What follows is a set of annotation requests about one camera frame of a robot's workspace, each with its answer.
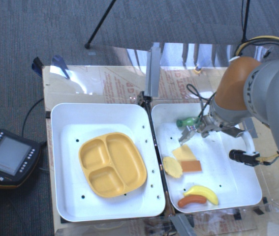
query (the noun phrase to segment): brown rectangular block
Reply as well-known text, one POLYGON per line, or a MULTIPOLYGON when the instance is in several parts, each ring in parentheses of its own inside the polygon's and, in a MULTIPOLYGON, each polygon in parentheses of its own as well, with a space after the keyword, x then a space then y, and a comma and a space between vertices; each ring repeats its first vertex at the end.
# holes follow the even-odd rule
POLYGON ((181 161, 183 172, 202 171, 202 166, 199 160, 181 161))

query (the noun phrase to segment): black connector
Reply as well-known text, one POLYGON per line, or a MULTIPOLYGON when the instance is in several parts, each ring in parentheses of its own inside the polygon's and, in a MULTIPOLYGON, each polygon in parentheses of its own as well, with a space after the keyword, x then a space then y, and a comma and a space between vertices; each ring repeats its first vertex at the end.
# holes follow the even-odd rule
POLYGON ((257 157, 259 157, 259 153, 247 155, 245 151, 237 149, 233 149, 229 152, 230 159, 253 167, 259 164, 259 161, 256 160, 257 157))

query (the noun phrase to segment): brown sausage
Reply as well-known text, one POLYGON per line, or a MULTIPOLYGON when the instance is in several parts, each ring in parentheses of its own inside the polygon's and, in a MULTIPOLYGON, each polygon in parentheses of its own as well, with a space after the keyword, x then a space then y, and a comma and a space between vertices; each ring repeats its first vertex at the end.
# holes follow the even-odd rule
POLYGON ((207 201, 207 198, 204 197, 204 196, 201 196, 201 195, 188 195, 182 199, 180 199, 178 201, 178 206, 180 208, 186 206, 187 204, 190 204, 190 203, 200 203, 200 204, 204 204, 206 203, 207 201))

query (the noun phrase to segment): toy banana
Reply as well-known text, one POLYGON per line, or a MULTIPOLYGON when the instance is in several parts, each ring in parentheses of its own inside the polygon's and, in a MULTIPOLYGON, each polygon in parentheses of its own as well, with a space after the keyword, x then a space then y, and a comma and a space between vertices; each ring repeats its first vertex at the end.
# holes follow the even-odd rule
POLYGON ((194 185, 188 191, 183 193, 184 197, 188 195, 200 195, 206 197, 214 205, 219 204, 219 200, 215 192, 208 187, 202 185, 194 185))

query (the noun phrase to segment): orange plate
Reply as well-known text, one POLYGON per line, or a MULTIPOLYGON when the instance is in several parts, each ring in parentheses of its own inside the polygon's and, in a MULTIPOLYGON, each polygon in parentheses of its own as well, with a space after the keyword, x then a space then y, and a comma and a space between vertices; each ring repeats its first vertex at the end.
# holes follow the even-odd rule
POLYGON ((147 178, 136 145, 123 133, 108 133, 85 142, 79 149, 79 161, 90 187, 101 197, 135 190, 147 178))

